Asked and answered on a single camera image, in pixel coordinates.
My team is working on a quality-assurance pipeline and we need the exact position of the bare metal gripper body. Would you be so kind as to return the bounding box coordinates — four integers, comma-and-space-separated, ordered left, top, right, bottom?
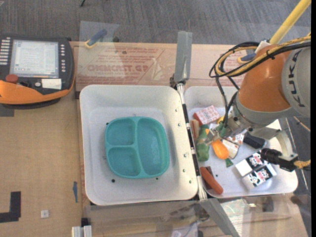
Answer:
213, 115, 250, 140

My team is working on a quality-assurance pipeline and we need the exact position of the white and red printed packet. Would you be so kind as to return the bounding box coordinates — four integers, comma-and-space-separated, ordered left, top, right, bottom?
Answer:
226, 131, 245, 147

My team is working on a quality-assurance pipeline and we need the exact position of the orange carrot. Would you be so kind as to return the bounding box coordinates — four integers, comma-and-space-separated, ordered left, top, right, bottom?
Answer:
211, 139, 234, 168

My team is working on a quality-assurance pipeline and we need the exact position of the green bottle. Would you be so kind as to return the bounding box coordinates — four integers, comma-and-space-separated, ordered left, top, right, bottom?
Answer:
196, 124, 211, 162

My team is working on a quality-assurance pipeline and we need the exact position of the brown striped toy bread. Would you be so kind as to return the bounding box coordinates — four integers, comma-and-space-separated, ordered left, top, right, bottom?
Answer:
190, 119, 200, 139

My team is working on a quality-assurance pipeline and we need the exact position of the cream pizza slice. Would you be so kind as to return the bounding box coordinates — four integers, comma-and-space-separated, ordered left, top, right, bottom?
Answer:
221, 138, 240, 159

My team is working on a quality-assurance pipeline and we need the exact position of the red and white checkered carton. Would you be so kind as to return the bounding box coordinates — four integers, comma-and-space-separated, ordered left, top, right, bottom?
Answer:
193, 105, 221, 126

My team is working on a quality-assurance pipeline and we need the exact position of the white cow print carton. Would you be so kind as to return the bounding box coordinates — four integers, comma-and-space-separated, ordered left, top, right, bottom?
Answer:
241, 163, 277, 192
235, 152, 264, 177

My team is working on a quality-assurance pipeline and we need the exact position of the red sausage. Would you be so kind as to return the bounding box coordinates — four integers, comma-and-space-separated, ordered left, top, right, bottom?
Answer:
199, 166, 224, 195

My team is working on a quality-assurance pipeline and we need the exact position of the white plastic tray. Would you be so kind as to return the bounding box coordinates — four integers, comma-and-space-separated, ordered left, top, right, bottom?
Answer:
184, 86, 299, 199
79, 84, 199, 206

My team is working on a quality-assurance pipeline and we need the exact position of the green divided plate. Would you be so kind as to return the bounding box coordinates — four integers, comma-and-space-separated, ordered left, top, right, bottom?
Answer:
104, 116, 170, 179

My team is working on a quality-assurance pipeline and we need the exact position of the brown cardboard board, red print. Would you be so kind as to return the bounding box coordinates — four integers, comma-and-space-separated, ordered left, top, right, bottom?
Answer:
69, 41, 311, 229

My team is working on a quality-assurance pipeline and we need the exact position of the black cylinder on white bracket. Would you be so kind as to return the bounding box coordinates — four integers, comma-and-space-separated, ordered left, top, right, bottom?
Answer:
248, 126, 299, 172

